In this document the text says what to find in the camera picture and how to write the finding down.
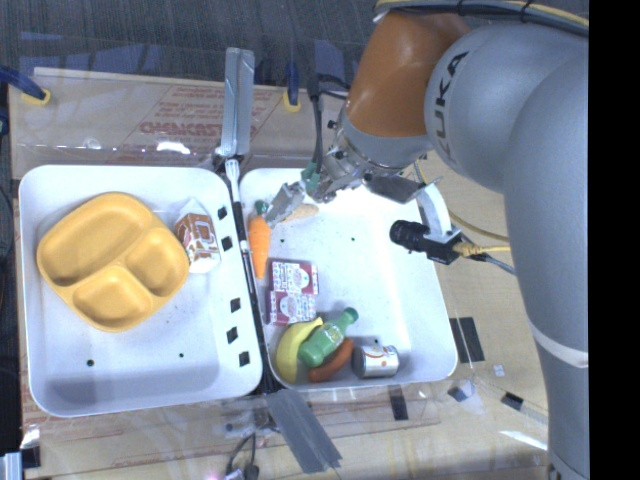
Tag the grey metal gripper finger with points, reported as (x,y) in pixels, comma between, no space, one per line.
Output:
(286,203)

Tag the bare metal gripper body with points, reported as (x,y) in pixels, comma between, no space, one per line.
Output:
(341,170)

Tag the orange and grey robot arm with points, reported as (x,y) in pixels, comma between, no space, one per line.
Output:
(500,118)

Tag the beige biscuit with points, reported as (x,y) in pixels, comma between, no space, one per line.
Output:
(305,212)

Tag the orange carrot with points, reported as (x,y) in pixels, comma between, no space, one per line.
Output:
(259,243)

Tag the red and white carton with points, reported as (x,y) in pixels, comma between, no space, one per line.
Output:
(290,309)
(294,277)

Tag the orange and white carton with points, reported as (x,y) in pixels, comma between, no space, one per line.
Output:
(199,240)

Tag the white plastic tray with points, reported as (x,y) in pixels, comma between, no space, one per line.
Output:
(150,368)
(380,298)

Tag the green bottle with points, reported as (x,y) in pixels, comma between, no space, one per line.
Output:
(322,343)

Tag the yellow banana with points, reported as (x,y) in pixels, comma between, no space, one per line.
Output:
(287,353)

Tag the orange sausage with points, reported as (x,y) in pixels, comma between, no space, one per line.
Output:
(336,363)

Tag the silver can orange print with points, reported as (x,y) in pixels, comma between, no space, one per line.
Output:
(376,362)

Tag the brown cardboard board red print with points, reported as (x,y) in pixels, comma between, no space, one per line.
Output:
(125,113)

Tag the yellow divided plate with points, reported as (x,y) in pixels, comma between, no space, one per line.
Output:
(107,258)

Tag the black cylinder on white bracket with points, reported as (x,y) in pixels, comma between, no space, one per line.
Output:
(425,240)

